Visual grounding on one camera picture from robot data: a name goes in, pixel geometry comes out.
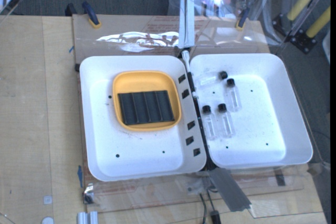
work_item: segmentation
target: wooden table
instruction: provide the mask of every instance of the wooden table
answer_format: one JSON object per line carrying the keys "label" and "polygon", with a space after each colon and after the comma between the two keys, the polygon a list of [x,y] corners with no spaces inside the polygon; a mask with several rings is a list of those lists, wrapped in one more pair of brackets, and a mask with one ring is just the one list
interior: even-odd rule
{"label": "wooden table", "polygon": [[[77,213],[86,211],[77,174],[85,145],[72,27],[70,17],[38,16],[9,16],[0,27],[0,212],[16,224],[41,223],[48,216],[55,223],[76,223]],[[245,210],[221,214],[222,222],[326,223],[306,165],[299,169],[304,189],[249,197],[255,213],[268,203],[277,210],[283,205],[276,215],[292,215],[267,217],[274,212],[264,211],[262,218],[253,218]],[[216,201],[218,210],[223,203]],[[99,223],[150,223],[150,215],[171,216],[173,223],[177,208],[190,218],[203,210],[194,202],[106,212],[99,214]]]}

